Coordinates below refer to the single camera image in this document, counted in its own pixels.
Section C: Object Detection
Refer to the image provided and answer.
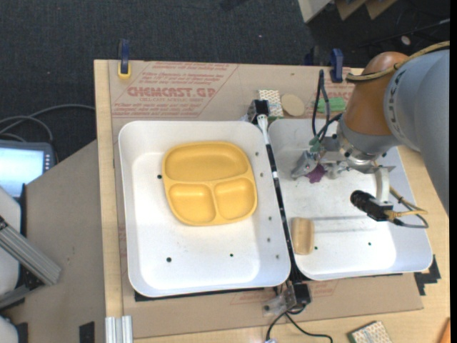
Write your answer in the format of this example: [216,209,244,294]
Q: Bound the orange object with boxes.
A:
[438,317,451,343]

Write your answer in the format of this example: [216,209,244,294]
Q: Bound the purple grapes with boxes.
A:
[306,164,326,185]

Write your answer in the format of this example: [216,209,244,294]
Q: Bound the brown cardboard board red print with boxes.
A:
[106,60,435,330]

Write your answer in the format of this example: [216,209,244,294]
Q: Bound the white patterned packet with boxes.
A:
[347,320,396,343]
[258,89,285,118]

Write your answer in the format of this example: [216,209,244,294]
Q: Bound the black block with thin wires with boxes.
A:
[290,282,313,306]
[246,99,271,123]

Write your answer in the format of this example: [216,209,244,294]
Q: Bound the yellow divided plate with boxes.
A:
[161,141,258,227]

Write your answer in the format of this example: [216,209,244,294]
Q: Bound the green toy vegetable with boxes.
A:
[313,97,348,114]

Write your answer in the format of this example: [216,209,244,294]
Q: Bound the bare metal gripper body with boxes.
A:
[309,136,378,170]

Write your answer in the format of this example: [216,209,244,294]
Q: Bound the white plastic tray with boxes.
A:
[267,117,434,282]
[117,119,292,299]

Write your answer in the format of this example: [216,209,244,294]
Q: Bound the tan bread loaf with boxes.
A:
[290,217,316,257]

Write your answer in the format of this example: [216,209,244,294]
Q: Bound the thin black and white rod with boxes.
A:
[256,114,298,282]

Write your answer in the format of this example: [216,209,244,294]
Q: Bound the black cylinder on white bracket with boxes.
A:
[349,166,396,223]

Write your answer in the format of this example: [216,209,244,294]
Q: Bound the tan round biscuit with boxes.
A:
[280,93,306,118]

